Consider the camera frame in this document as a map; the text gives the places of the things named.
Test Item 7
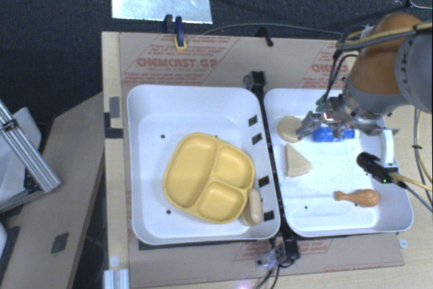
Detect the blue bottle white cap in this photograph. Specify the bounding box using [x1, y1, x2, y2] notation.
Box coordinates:
[311, 126, 361, 143]

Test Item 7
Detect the white plastic tray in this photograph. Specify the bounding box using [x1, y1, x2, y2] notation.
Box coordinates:
[126, 84, 282, 246]
[263, 88, 415, 238]

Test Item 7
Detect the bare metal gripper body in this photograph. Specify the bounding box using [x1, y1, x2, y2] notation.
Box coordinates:
[317, 95, 387, 135]

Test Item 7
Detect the yellow divided plate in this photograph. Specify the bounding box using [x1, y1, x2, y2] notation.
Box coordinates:
[162, 132, 256, 225]

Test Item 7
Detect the brown chicken drumstick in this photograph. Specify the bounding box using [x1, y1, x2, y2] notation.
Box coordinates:
[334, 188, 380, 208]

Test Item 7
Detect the beige round biscuit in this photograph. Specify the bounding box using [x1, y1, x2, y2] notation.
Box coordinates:
[277, 116, 302, 144]

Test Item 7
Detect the brown cardboard board red print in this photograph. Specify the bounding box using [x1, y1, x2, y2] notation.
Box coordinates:
[118, 32, 405, 282]

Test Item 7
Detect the beige wedge slice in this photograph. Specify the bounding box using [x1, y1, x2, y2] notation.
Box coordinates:
[283, 143, 313, 178]

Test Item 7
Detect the beige bread roll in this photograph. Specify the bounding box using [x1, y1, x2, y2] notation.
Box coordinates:
[241, 187, 264, 227]

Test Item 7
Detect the thin black rod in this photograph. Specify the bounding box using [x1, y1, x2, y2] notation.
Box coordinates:
[254, 86, 294, 246]

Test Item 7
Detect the black cylinder on white bracket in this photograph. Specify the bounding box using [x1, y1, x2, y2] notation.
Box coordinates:
[356, 128, 401, 184]

